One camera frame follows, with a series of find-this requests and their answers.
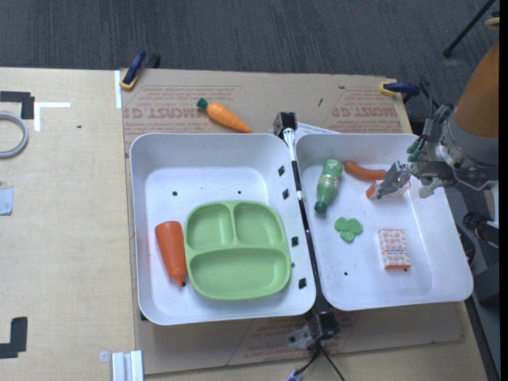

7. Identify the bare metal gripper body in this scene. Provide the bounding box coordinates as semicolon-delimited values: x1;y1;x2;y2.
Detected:
410;144;500;192

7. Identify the orange and white carton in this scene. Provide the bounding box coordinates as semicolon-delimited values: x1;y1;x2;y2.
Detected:
377;228;412;271
365;179;412;202

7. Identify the orange sausage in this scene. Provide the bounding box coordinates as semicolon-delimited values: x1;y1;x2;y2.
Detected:
343;160;388;182

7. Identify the green ridged leaf shape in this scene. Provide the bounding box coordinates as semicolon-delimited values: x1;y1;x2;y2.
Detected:
333;217;364;244

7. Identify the green bottle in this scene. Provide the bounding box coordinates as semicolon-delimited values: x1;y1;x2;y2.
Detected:
314;158;344;215

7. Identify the thin black and white rod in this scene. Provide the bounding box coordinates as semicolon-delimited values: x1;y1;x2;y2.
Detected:
283;129;331;318

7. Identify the white paper sheet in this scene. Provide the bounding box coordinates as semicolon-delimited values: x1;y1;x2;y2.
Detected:
295;121;342;136

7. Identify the white plastic tray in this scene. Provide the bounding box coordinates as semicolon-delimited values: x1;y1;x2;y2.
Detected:
129;132;318;326
295;133;475;312

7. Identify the black tripod leg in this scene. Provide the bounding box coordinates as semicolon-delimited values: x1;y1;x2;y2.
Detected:
442;0;500;59

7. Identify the green divided plate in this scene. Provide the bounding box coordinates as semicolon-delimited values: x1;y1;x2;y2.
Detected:
183;199;292;302

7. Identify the orange carrot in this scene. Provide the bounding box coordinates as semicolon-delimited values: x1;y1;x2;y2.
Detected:
196;97;253;134

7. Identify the brown cardboard board red print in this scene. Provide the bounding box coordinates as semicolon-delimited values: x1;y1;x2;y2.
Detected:
120;68;477;376

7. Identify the white tape roll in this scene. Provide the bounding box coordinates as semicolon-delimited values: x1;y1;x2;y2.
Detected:
0;111;29;159

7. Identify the black cylinder on white bracket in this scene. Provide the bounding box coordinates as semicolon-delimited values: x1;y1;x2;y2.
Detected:
462;180;500;249

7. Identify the black block with thin wires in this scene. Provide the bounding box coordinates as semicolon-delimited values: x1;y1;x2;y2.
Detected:
272;111;298;137
288;310;341;351

